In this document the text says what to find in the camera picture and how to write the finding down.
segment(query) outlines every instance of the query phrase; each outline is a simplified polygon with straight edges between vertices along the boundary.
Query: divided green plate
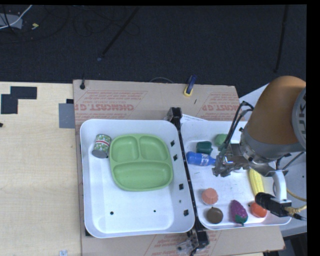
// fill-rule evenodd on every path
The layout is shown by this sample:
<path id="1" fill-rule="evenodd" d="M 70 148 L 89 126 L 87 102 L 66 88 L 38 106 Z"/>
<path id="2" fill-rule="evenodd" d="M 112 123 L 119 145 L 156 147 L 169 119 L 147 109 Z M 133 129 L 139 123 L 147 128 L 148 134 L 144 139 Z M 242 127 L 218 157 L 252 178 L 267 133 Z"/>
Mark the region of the divided green plate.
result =
<path id="1" fill-rule="evenodd" d="M 173 179 L 173 165 L 166 143 L 150 134 L 127 134 L 110 144 L 114 182 L 126 191 L 162 189 Z"/>

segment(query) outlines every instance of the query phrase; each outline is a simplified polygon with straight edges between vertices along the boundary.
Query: can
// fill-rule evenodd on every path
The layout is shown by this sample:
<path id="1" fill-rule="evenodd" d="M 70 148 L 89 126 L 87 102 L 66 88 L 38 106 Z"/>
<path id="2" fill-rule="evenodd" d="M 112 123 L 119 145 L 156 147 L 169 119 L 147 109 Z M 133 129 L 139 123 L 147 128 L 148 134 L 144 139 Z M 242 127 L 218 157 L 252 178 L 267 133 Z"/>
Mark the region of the can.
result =
<path id="1" fill-rule="evenodd" d="M 96 158 L 107 158 L 109 156 L 109 147 L 111 143 L 111 137 L 105 134 L 98 134 L 95 137 L 95 142 L 92 150 L 92 155 Z"/>

